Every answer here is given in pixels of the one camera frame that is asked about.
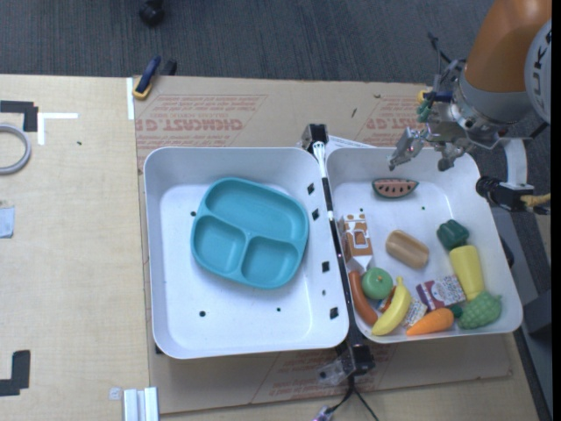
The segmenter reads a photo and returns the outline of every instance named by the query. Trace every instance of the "toy hot dog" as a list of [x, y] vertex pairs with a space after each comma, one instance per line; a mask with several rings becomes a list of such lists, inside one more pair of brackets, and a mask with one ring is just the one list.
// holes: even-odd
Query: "toy hot dog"
[[352, 302], [354, 303], [355, 311], [360, 315], [365, 323], [372, 326], [378, 321], [378, 314], [368, 303], [365, 294], [360, 285], [360, 272], [352, 270], [349, 272], [349, 283], [351, 284]]

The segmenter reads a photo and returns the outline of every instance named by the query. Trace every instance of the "watermelon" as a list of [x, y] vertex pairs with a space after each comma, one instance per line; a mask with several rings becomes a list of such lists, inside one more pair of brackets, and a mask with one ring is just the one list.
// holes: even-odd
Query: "watermelon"
[[384, 198], [402, 198], [409, 195], [419, 185], [419, 182], [402, 178], [380, 178], [372, 181], [372, 188], [376, 194]]

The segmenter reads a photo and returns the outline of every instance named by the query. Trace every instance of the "table surface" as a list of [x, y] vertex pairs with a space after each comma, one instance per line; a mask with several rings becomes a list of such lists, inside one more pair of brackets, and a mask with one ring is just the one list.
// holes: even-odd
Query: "table surface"
[[[32, 355], [30, 388], [0, 397], [1, 418], [120, 419], [122, 403], [111, 400], [110, 390], [150, 386], [127, 80], [0, 75], [0, 89], [0, 100], [33, 101], [41, 112], [78, 114], [47, 119], [44, 145], [30, 133], [30, 163], [0, 176], [0, 207], [16, 209], [13, 237], [0, 239], [0, 380], [11, 375], [13, 352]], [[12, 114], [2, 116], [18, 121]], [[5, 139], [0, 142], [1, 160]], [[363, 397], [380, 421], [537, 419], [514, 337], [503, 337], [511, 361], [506, 377]], [[166, 419], [311, 419], [322, 405], [339, 400], [201, 410]], [[335, 418], [370, 415], [352, 397]]]

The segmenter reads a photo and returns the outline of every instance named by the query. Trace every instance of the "toy banana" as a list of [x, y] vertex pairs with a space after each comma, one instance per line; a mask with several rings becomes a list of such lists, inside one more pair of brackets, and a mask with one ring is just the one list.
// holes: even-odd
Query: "toy banana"
[[378, 318], [372, 328], [372, 335], [386, 335], [395, 329], [407, 315], [411, 304], [411, 294], [405, 285], [403, 278], [397, 276], [395, 279], [395, 292], [392, 302], [387, 310]]

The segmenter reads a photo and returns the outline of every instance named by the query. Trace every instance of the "blue plate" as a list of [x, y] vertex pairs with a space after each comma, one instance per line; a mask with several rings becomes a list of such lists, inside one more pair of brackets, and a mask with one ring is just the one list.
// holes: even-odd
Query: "blue plate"
[[293, 197], [241, 178], [216, 181], [191, 231], [196, 262], [259, 289], [276, 289], [300, 266], [308, 241], [306, 211]]

